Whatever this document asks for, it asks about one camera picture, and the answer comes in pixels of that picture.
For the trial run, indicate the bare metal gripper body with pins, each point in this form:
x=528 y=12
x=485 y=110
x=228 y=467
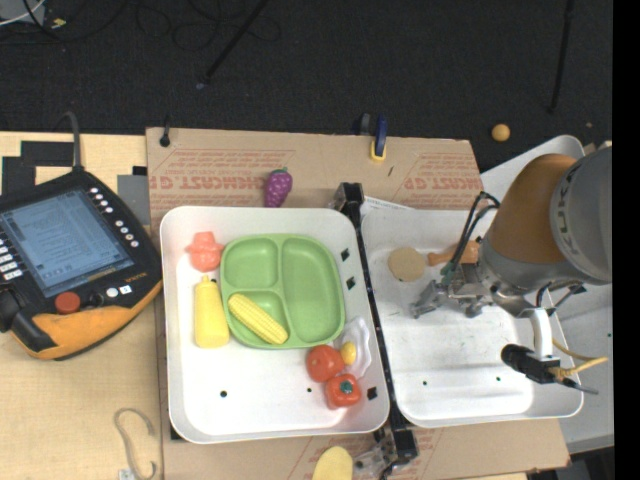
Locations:
x=470 y=283

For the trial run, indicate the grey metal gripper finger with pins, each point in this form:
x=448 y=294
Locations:
x=474 y=310
x=426 y=299

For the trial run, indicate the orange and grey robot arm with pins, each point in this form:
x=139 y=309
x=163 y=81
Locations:
x=530 y=208

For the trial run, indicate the brown chicken drumstick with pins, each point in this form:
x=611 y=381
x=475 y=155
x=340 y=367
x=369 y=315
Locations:
x=445 y=257

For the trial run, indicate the tan round biscuit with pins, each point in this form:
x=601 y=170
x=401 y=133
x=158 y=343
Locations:
x=406 y=264

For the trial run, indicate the thin black rod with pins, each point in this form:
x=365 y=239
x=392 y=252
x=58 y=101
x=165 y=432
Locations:
x=376 y=318

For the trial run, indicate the white plastic tray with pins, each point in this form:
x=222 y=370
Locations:
x=270 y=393
x=450 y=358

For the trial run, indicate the white fried egg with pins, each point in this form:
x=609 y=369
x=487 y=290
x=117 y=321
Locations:
x=361 y=338

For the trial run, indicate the green divided plate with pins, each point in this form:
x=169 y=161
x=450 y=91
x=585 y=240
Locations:
x=310 y=288

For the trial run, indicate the red tomato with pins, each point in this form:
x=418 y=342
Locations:
x=324 y=363

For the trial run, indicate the red bell pepper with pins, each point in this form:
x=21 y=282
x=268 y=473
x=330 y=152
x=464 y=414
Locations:
x=343 y=392

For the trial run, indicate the small yellow ball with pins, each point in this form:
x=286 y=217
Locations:
x=500 y=132

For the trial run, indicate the brown cardboard board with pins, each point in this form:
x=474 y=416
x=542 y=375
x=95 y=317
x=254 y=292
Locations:
x=320 y=168

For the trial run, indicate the yellow corn cob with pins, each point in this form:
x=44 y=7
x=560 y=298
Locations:
x=257 y=318

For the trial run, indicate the purple grapes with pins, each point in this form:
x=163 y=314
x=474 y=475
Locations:
x=278 y=188

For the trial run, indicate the yellow ribbed toy food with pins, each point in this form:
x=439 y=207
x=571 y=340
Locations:
x=333 y=464

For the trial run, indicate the yellow mustard bottle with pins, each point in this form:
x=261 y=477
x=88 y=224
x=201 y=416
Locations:
x=210 y=318

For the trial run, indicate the pink toy figure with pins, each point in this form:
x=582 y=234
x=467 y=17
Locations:
x=205 y=253

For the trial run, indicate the black cylinder on white bracket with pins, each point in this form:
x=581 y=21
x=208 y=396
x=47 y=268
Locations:
x=537 y=353

